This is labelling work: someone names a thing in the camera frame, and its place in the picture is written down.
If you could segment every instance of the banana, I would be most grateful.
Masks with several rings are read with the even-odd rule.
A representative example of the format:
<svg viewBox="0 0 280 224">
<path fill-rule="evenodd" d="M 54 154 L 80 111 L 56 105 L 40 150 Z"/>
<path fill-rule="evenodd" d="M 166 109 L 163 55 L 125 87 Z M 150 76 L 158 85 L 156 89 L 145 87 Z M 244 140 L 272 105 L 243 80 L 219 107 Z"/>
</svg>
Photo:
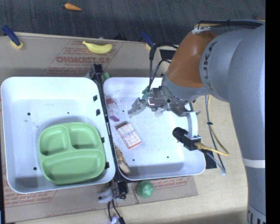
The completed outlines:
<svg viewBox="0 0 280 224">
<path fill-rule="evenodd" d="M 84 44 L 89 49 L 89 51 L 91 51 L 93 53 L 98 53 L 98 54 L 107 53 L 113 47 L 112 44 L 97 45 L 97 44 L 93 44 L 93 43 L 87 43 L 86 41 L 83 41 L 82 44 Z"/>
</svg>

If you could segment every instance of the carrot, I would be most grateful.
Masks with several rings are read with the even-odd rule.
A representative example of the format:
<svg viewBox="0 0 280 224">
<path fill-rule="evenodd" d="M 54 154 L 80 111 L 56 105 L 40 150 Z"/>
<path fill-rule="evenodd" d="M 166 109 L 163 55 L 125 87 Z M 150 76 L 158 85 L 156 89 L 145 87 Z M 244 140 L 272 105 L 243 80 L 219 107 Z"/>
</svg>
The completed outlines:
<svg viewBox="0 0 280 224">
<path fill-rule="evenodd" d="M 79 8 L 79 7 L 75 6 L 75 5 L 72 5 L 72 4 L 68 3 L 68 2 L 62 4 L 61 6 L 66 8 L 66 9 L 68 9 L 68 10 L 72 10 L 72 11 L 81 11 L 82 10 L 81 8 Z"/>
</svg>

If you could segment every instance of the green plate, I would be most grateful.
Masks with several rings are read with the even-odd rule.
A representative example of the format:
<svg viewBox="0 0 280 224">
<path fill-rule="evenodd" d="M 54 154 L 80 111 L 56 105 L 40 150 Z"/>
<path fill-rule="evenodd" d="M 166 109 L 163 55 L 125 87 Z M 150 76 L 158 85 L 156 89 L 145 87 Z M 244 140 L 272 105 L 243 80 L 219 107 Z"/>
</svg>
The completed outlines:
<svg viewBox="0 0 280 224">
<path fill-rule="evenodd" d="M 83 182 L 105 169 L 105 152 L 97 129 L 84 122 L 50 126 L 38 138 L 44 176 L 54 184 Z"/>
</svg>

